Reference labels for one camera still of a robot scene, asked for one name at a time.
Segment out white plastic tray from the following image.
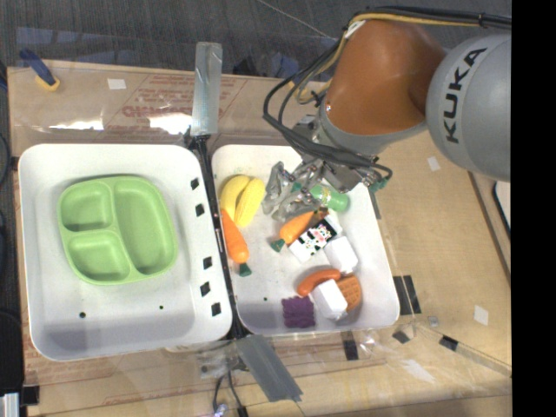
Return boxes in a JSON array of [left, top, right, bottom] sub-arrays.
[[17, 142, 234, 361], [210, 143, 401, 338]]

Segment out white carton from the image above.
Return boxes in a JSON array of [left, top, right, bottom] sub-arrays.
[[312, 278, 349, 321], [324, 235, 360, 275]]

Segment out cow print milk carton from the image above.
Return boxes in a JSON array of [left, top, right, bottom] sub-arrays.
[[288, 215, 345, 264]]

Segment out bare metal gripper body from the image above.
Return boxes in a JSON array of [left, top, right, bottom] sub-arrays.
[[289, 148, 377, 194]]

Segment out small orange carrot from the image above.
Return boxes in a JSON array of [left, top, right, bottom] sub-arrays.
[[269, 209, 320, 253]]

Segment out yellow banana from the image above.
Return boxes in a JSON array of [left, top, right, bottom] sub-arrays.
[[218, 174, 254, 222]]

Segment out purple grapes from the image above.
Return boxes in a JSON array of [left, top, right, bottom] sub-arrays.
[[281, 295, 317, 330]]

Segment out large orange carrot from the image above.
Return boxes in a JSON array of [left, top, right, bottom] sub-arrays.
[[219, 208, 254, 278]]

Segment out orange sausage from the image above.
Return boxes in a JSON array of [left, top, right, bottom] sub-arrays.
[[295, 268, 342, 298]]

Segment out brown waffle biscuit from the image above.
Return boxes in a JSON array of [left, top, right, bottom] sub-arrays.
[[336, 273, 363, 313]]

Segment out brown cardboard board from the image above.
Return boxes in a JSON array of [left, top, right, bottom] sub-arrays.
[[6, 58, 513, 417]]

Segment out yellow corn cob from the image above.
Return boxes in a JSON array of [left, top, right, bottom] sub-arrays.
[[234, 177, 267, 229]]

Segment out green divided plate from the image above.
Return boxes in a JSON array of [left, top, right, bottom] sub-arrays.
[[56, 175, 180, 287]]

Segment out green bottle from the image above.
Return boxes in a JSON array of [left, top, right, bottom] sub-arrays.
[[307, 182, 351, 213]]

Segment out thin black rod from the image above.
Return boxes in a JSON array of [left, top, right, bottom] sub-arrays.
[[190, 136, 245, 339]]

